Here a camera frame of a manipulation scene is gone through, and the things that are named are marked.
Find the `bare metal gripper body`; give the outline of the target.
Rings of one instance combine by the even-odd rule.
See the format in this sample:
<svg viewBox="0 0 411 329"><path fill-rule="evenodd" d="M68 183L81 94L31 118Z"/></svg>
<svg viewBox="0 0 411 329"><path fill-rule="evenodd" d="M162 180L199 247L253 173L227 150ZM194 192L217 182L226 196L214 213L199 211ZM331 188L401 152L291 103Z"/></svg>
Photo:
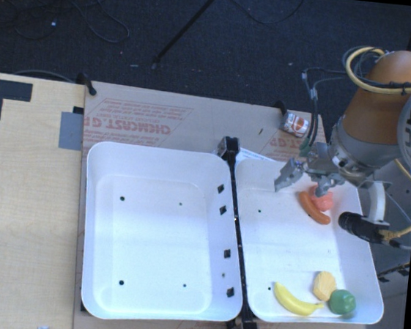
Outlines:
<svg viewBox="0 0 411 329"><path fill-rule="evenodd" d="M346 151L336 145L316 142L307 154L306 172L314 181L343 184L361 181L362 171L359 165Z"/></svg>

